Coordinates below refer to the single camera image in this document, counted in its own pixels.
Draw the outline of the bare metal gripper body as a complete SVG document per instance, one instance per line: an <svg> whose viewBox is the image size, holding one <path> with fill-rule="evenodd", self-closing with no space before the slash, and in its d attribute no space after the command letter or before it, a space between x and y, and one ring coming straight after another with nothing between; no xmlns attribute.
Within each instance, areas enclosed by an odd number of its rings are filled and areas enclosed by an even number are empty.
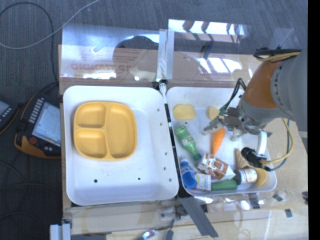
<svg viewBox="0 0 320 240"><path fill-rule="evenodd" d="M222 124L234 135L258 135L266 127L265 123L250 118L239 106L225 111Z"/></svg>

